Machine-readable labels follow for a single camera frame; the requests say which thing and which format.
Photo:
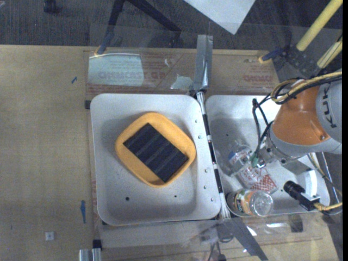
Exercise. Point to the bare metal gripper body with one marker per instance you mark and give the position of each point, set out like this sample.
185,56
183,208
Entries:
274,156

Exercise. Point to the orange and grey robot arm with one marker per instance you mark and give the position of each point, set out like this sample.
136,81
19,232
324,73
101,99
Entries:
299,118

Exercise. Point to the red and white packet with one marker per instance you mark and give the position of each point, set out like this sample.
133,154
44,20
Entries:
258,181

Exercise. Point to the clear bottle with blue label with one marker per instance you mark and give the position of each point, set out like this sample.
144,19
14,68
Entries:
238,157

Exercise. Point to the clear bottle with orange label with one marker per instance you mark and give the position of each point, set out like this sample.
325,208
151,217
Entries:
248,202

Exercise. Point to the white plastic tray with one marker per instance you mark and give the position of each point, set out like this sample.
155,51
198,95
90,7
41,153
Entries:
152,205
231,113

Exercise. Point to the brown cardboard board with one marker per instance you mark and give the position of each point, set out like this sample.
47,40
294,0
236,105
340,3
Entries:
231,67

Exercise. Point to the orange plate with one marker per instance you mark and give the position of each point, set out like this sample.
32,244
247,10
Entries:
127,159

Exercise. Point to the black office chair base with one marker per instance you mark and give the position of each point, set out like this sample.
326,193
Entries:
127,1

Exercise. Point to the black cylinder on white bracket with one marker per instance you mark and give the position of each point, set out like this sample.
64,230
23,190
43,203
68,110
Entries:
294,189

